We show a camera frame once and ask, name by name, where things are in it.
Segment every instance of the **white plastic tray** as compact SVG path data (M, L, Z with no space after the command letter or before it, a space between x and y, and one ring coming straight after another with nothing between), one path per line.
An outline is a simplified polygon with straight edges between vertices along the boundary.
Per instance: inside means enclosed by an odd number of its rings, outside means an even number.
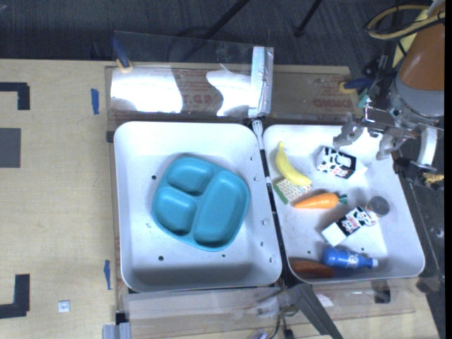
M338 248L357 251L379 260L372 270L336 270L329 279L303 279L313 283L344 282L383 278L413 277L424 268L424 253L412 221L402 186L393 170L393 160L376 160L379 139L365 131L352 145L339 151L354 155L368 169L364 174L354 173L349 179L334 177L316 170L316 155L321 146L333 147L333 137L340 133L339 126L275 125L263 135L270 177L273 183L282 179L275 164L278 142L282 141L292 165L310 179L314 190L332 191L348 195L348 204L339 203L328 210L300 210L285 205L275 194L282 238L289 260L321 261L321 252L327 243L321 230L341 218L355 206L365 206L372 196L383 196L390 204L388 215L371 227L363 227L350 235Z
M137 292L264 286L282 263L254 133L239 124L129 122L114 135L121 274ZM192 247L163 232L151 207L169 165L194 155L223 166L248 185L250 203L224 250Z

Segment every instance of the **blue divided tray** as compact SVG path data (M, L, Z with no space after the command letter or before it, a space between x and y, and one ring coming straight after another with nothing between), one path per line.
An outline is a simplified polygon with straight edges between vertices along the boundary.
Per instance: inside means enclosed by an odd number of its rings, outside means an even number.
M229 246L242 226L249 189L231 171L197 157L175 160L155 192L155 223L174 238L207 251Z

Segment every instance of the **orange carrot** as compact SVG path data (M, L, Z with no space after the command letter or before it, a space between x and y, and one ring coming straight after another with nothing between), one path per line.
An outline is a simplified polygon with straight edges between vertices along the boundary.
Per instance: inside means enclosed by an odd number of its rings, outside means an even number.
M295 208L333 208L339 202L347 203L347 195L338 196L330 192L307 198L294 204Z

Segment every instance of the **wooden table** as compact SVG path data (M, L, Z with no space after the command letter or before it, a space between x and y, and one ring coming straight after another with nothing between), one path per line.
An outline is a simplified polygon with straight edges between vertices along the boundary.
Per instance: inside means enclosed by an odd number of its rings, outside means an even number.
M0 319L0 338L101 338L102 326L114 322L118 298L105 139L105 67L111 65L0 61L0 82L30 86L30 110L17 109L16 93L0 93L0 128L21 129L20 168L0 168L0 304L13 302L15 275L30 274L30 310ZM99 114L93 114L92 88L100 95ZM70 311L59 312L64 300ZM412 304L415 311L408 314L335 324L345 338L437 338L425 297L413 295ZM311 324L292 329L299 338L318 335ZM247 338L251 332L196 337Z

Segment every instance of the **banana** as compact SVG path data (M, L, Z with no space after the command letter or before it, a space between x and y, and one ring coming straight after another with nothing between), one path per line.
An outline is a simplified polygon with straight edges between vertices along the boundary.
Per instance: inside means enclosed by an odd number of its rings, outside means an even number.
M286 180L297 184L298 186L307 186L311 184L311 180L301 172L298 172L287 159L284 152L284 143L279 142L278 153L276 154L276 167Z

